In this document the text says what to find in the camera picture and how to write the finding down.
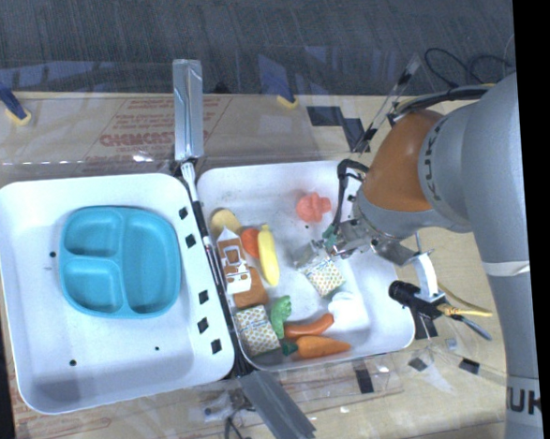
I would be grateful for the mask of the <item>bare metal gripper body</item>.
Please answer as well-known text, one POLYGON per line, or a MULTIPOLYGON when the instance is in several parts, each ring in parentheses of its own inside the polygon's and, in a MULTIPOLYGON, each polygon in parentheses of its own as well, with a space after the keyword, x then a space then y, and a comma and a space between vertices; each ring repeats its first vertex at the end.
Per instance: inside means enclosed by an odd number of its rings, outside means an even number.
POLYGON ((363 218, 331 223, 323 233, 323 245, 327 253, 330 250, 372 251, 383 256, 386 251, 385 235, 363 218))

